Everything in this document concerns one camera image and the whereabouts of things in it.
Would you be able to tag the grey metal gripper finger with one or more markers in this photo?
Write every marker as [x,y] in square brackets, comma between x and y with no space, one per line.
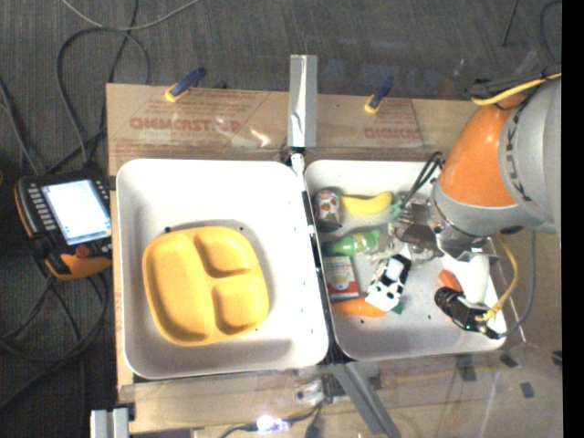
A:
[399,232]
[424,253]

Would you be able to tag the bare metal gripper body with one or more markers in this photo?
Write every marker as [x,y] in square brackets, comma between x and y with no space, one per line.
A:
[422,231]

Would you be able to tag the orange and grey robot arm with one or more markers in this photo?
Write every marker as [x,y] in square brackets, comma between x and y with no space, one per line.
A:
[483,162]

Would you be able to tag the orange sausage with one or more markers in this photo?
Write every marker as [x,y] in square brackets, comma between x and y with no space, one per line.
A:
[449,281]

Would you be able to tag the yellow banana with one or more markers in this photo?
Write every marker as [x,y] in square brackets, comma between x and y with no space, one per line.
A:
[365,204]

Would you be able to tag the black and white cow carton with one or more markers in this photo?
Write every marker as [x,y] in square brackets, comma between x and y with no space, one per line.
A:
[388,285]

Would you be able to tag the green bottle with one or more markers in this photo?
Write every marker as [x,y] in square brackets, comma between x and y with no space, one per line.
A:
[351,243]

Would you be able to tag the white and orange carton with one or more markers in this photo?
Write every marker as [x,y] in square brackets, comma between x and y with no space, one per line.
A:
[340,278]

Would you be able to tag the small can with red print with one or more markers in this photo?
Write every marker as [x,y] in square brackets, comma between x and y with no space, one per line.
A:
[327,208]

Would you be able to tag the white plastic tray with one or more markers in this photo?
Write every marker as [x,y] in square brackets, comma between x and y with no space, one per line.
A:
[410,336]
[205,190]

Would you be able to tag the orange carrot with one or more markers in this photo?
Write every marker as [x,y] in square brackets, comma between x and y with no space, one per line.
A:
[356,307]

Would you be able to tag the yellow divided plate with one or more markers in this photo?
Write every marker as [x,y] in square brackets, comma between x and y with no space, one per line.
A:
[182,285]

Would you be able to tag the brown cardboard board, red print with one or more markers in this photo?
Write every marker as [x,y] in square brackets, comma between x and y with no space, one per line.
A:
[182,126]

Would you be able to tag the black cylinder on white bracket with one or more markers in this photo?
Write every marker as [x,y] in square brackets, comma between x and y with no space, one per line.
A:
[472,276]

